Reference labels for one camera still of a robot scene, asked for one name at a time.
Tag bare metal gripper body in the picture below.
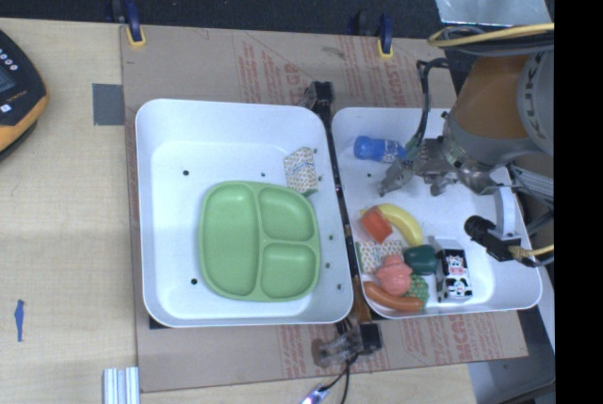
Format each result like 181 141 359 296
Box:
412 137 501 197

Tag blue plastic bottle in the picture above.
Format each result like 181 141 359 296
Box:
353 135 409 165

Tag yellow banana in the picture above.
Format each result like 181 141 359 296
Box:
376 202 425 248

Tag orange red block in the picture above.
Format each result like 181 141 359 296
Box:
360 205 394 244

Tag dark green pepper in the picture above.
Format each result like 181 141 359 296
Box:
402 244 440 277

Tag white packet with orange print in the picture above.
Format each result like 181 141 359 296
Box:
355 239 405 274

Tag cow print milk carton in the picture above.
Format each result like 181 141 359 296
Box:
432 236 474 304

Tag white carton with orange print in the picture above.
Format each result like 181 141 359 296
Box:
283 146 321 199

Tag pink toy food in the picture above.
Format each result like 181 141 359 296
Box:
374 253 415 298

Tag green grapes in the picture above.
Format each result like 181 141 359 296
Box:
403 274 432 305

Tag white plastic tray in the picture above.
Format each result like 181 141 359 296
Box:
331 106 544 321
135 98 355 329

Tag orange sausage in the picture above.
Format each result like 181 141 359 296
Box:
363 281 425 314

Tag green divided plate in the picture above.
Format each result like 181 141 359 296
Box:
198 180 322 303

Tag brown cardboard board red print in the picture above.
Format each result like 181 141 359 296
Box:
120 24 530 394

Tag black cylinder on white bracket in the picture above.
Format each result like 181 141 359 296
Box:
464 185 524 263

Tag black block with thin wires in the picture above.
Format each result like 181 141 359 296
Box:
312 320 383 368
300 80 336 112

